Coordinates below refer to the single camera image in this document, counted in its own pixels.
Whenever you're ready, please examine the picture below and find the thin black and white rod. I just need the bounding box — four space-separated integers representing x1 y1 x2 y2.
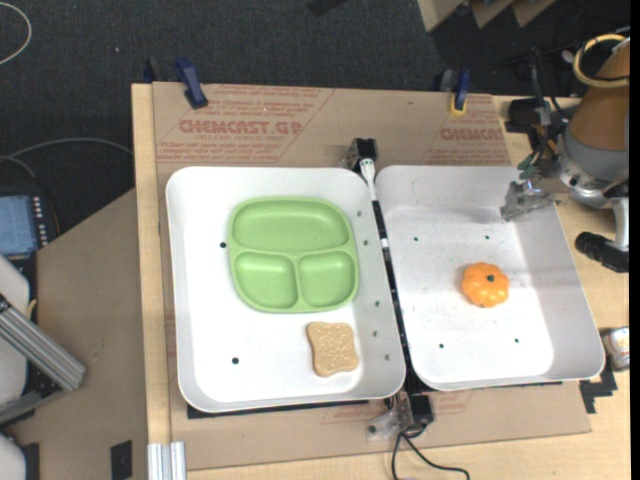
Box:
359 159 415 395

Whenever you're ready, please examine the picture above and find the orange toy pumpkin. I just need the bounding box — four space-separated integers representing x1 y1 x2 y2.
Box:
459 261 511 310

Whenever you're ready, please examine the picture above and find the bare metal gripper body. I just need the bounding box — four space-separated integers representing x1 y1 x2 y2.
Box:
541 163 630 210

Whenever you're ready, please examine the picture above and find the tan toy bread slice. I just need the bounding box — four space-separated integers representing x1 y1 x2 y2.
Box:
305 320 361 379

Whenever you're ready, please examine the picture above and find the black cylinder on white bracket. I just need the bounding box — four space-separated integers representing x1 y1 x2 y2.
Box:
574 195 631 274

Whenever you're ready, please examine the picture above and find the brown cardboard board red print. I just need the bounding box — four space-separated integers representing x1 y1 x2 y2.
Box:
151 81 594 471

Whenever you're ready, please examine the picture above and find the small silver can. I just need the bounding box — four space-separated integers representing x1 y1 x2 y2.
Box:
599 326 631 372

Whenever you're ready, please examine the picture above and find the green divided plate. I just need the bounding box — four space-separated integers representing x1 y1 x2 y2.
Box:
227 196 359 315

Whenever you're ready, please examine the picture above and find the white plastic tray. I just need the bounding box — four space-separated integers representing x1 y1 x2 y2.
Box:
373 163 607 393
165 165 407 414

